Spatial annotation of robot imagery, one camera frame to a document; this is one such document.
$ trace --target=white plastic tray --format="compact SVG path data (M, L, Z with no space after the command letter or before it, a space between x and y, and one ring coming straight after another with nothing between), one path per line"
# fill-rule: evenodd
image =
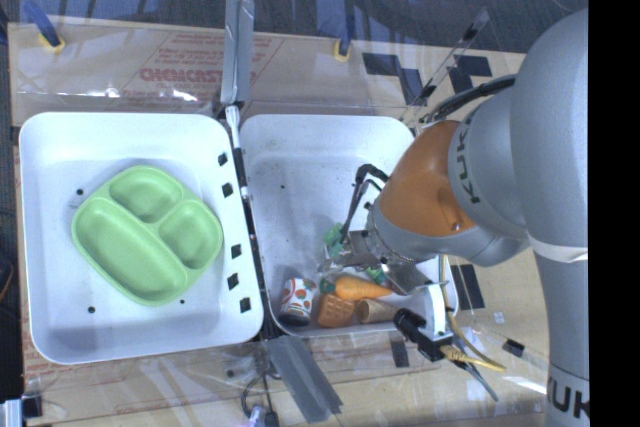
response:
M240 130L244 162L262 258L269 306L277 318L282 289L291 277L316 279L324 260L323 235L344 222L358 167L373 164L387 174L413 141L400 121L382 116L264 114L249 118ZM363 229L367 211L378 192L369 187L354 215L351 229ZM438 281L437 259L418 268ZM447 269L447 294L457 309L457 294ZM360 324L355 318L342 328L319 326L316 293L308 326L279 324L299 336L334 336L393 330L392 322ZM424 298L392 294L385 302L425 316Z
M46 358L73 364L186 351L241 343L259 331L264 311L244 209L229 138L217 121L196 114L39 114L21 129L20 161L31 333ZM223 254L164 306L125 297L71 238L83 198L135 164L180 180L224 232ZM225 197L226 183L234 192ZM233 257L237 245L241 254ZM238 284L230 289L233 275Z

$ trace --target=orange carrot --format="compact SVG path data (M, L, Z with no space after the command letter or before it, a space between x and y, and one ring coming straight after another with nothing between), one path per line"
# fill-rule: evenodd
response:
M360 299L377 299L390 295L391 290L355 276L340 276L335 282L333 291L340 299L359 301Z

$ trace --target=strawberry print can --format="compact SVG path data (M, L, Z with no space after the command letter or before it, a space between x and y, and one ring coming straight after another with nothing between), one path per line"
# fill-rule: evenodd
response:
M282 290L278 320L289 326L306 326L311 321L311 305L316 284L307 278L290 278Z

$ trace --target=yellow wire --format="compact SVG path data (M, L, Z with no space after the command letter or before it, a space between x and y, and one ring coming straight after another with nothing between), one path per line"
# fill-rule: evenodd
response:
M440 257L440 282L441 283L444 283L445 281L444 274L445 274L446 263L447 263L447 255L442 255ZM453 312L450 311L451 307L449 306L449 300L447 298L446 285L444 284L441 285L441 288L442 288L442 295L444 297L444 305L447 312L447 319L449 320L449 324L451 324L451 329L456 335L458 335L458 337L464 342L464 344L467 347L469 347L469 349L471 349L471 351L474 352L480 359L478 360L476 358L472 358L471 356L466 355L464 352L450 345L444 345L440 348L444 353L445 357L450 361L465 361L467 363L476 363L486 368L495 370L496 372L506 371L507 368L504 365L496 361L493 361L491 358L482 354L478 349L475 348L475 346L469 340L467 340L467 337L464 336L464 334L460 330L460 327L458 326L458 322L456 321L456 318L453 316Z

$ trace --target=green tray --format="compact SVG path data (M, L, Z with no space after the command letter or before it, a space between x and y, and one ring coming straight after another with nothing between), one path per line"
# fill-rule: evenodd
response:
M183 294L222 248L220 221L165 171L134 166L100 186L75 213L73 241L132 300L166 304Z

